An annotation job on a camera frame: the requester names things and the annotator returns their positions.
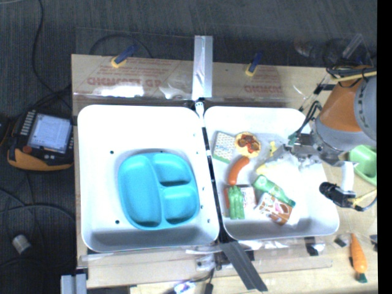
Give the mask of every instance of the green plastic object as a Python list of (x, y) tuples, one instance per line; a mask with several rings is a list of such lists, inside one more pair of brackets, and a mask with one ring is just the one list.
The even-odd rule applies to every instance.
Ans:
[(241, 189), (234, 185), (228, 189), (228, 201), (230, 202), (229, 214), (231, 220), (245, 219), (244, 195)]
[(349, 159), (358, 163), (354, 167), (357, 175), (377, 186), (377, 148), (359, 145), (349, 152)]
[(269, 193), (271, 196), (279, 199), (281, 202), (284, 202), (294, 208), (295, 202), (294, 200), (289, 199), (284, 193), (283, 189), (270, 181), (264, 175), (259, 175), (253, 183), (253, 187), (255, 189), (261, 190), (262, 192)]

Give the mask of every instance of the table surface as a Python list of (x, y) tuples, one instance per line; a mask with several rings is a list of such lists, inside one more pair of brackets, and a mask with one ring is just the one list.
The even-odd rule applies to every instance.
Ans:
[[(325, 75), (325, 69), (313, 67), (277, 66), (282, 87), (295, 85), (297, 90), (310, 94)], [(318, 100), (323, 103), (327, 92), (321, 93)], [(298, 108), (301, 99), (291, 101), (288, 107)], [(75, 127), (75, 194), (77, 217), (77, 257), (79, 268), (88, 268), (88, 288), (131, 286), (131, 293), (165, 293), (173, 286), (187, 279), (198, 279), (208, 273), (198, 271), (195, 258), (183, 249), (147, 250), (116, 253), (112, 255), (87, 255), (80, 231), (80, 175), (78, 162), (78, 138)], [(327, 180), (340, 184), (341, 171), (323, 164)], [(365, 194), (374, 186), (355, 175), (354, 190), (357, 195)], [(323, 236), (325, 250), (319, 256), (286, 256), (284, 258), (263, 257), (253, 262), (270, 293), (376, 293), (378, 292), (377, 251), (369, 239), (377, 234), (377, 204), (366, 212), (338, 208), (339, 230), (333, 236)], [(361, 284), (355, 280), (355, 272), (350, 265), (350, 248), (334, 243), (339, 236), (356, 233), (367, 258), (368, 282)], [(245, 293), (248, 291), (233, 268), (215, 271), (212, 279), (213, 293)], [(203, 293), (205, 282), (196, 283), (194, 293)]]

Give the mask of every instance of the toy sausage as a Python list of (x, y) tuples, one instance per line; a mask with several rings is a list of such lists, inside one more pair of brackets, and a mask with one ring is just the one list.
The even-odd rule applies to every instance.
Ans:
[(233, 164), (227, 178), (227, 181), (230, 185), (235, 185), (237, 183), (239, 171), (241, 171), (241, 169), (245, 167), (250, 161), (251, 160), (248, 157), (242, 156)]

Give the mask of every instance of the blue and yellow clamp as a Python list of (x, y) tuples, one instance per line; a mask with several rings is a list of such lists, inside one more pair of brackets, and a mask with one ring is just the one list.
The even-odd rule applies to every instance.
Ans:
[(253, 76), (256, 73), (257, 65), (260, 63), (262, 59), (262, 53), (257, 52), (255, 56), (253, 57), (253, 60), (251, 63), (248, 64), (245, 70), (245, 74), (248, 76)]
[(120, 53), (118, 56), (114, 57), (111, 60), (112, 66), (115, 67), (116, 69), (123, 66), (127, 62), (127, 58), (129, 56), (132, 56), (137, 49), (138, 49), (138, 45), (132, 45), (126, 48), (122, 53)]

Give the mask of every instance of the blue divided plate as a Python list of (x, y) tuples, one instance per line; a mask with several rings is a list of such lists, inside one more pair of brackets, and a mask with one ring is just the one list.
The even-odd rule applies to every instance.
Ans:
[(128, 221), (142, 230), (177, 227), (199, 210), (194, 174), (181, 157), (144, 153), (124, 160), (118, 171), (122, 209)]

